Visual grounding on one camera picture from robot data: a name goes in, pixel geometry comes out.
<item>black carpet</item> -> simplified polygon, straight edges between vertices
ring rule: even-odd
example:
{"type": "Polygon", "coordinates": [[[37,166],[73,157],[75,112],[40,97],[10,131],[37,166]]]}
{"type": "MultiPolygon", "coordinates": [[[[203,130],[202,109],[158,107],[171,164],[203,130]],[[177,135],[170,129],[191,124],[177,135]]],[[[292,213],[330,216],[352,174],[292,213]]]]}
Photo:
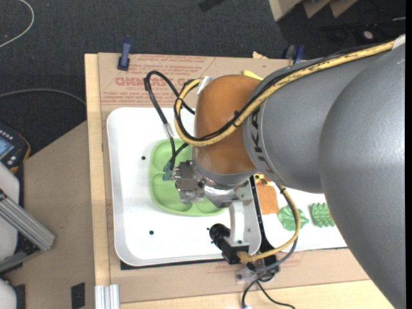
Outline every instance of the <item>black carpet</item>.
{"type": "MultiPolygon", "coordinates": [[[[132,53],[281,58],[302,44],[304,58],[358,45],[357,28],[324,32],[325,26],[372,23],[406,15],[406,0],[359,0],[340,17],[325,7],[308,19],[297,5],[278,23],[268,0],[26,0],[33,27],[0,48],[0,95],[51,88],[84,99],[84,54],[119,52],[125,34],[132,53]]],[[[0,0],[0,44],[30,23],[27,6],[0,0]]],[[[402,24],[381,26],[389,36],[402,24]]],[[[0,118],[13,125],[35,153],[86,119],[78,101],[55,93],[0,97],[0,118]]]]}

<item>green plastic object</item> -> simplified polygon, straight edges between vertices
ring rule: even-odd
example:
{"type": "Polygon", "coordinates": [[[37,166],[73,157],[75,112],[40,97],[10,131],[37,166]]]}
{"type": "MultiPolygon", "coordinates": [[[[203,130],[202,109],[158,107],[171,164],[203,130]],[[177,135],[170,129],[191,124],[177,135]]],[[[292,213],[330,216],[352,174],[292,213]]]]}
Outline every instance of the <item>green plastic object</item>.
{"type": "Polygon", "coordinates": [[[330,216],[329,207],[326,203],[313,203],[310,207],[313,223],[317,227],[334,227],[335,222],[330,216]]]}
{"type": "MultiPolygon", "coordinates": [[[[183,141],[174,139],[176,149],[183,141]]],[[[150,159],[150,194],[152,200],[163,210],[187,216],[213,216],[222,213],[225,208],[219,209],[207,198],[199,203],[185,204],[180,201],[178,189],[174,186],[173,180],[163,180],[164,167],[172,157],[170,141],[162,140],[155,145],[150,159]]],[[[192,158],[192,147],[187,146],[178,156],[175,162],[177,166],[180,162],[185,162],[192,158]]]]}
{"type": "MultiPolygon", "coordinates": [[[[306,216],[304,215],[304,212],[301,209],[298,209],[298,211],[301,217],[301,228],[303,228],[305,224],[309,223],[309,219],[306,218],[306,216]]],[[[286,229],[287,231],[296,230],[296,223],[295,223],[294,215],[289,206],[283,207],[277,214],[277,218],[279,219],[283,228],[286,229]]]]}

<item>white cable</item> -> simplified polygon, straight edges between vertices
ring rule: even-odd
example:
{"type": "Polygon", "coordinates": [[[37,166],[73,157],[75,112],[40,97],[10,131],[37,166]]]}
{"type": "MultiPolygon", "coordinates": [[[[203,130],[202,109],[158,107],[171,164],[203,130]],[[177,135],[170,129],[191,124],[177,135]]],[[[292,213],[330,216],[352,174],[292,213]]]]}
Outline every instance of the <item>white cable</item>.
{"type": "Polygon", "coordinates": [[[11,38],[9,41],[6,41],[3,44],[0,44],[0,48],[6,46],[7,44],[10,44],[11,42],[13,42],[13,41],[17,40],[18,38],[22,37],[33,26],[33,23],[34,23],[34,10],[33,10],[32,6],[30,6],[30,4],[25,0],[17,0],[17,1],[20,1],[20,2],[24,3],[30,9],[30,11],[32,13],[32,21],[30,22],[27,29],[25,29],[23,32],[21,32],[17,37],[11,38]]]}

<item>blue clamp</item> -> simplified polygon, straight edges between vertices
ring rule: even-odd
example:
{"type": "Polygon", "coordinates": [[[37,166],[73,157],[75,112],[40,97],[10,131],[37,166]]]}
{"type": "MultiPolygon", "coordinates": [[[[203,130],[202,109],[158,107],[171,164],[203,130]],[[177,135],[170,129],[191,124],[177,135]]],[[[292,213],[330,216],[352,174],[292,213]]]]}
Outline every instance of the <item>blue clamp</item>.
{"type": "Polygon", "coordinates": [[[129,54],[131,49],[131,38],[130,36],[125,36],[122,44],[122,56],[118,59],[117,68],[122,71],[127,71],[129,69],[129,54]]]}
{"type": "Polygon", "coordinates": [[[303,57],[303,45],[298,44],[295,52],[294,64],[300,63],[303,57]]]}

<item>wire connector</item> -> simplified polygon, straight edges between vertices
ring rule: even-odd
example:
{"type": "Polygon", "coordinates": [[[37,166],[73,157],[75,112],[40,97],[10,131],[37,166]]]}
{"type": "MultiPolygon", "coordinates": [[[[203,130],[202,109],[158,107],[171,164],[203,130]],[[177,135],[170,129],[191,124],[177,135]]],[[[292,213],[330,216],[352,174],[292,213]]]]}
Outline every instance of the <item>wire connector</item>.
{"type": "Polygon", "coordinates": [[[171,170],[170,167],[172,167],[172,162],[171,162],[171,161],[168,161],[168,163],[165,164],[165,167],[163,167],[163,172],[166,173],[167,171],[170,171],[170,170],[171,170]]]}
{"type": "Polygon", "coordinates": [[[163,128],[165,130],[167,138],[173,138],[173,129],[172,126],[170,126],[170,123],[163,124],[163,128]]]}
{"type": "Polygon", "coordinates": [[[148,78],[143,78],[144,90],[151,91],[150,81],[148,78]]]}
{"type": "Polygon", "coordinates": [[[168,170],[164,175],[163,175],[163,181],[170,181],[172,179],[172,174],[173,170],[170,169],[168,170]]]}

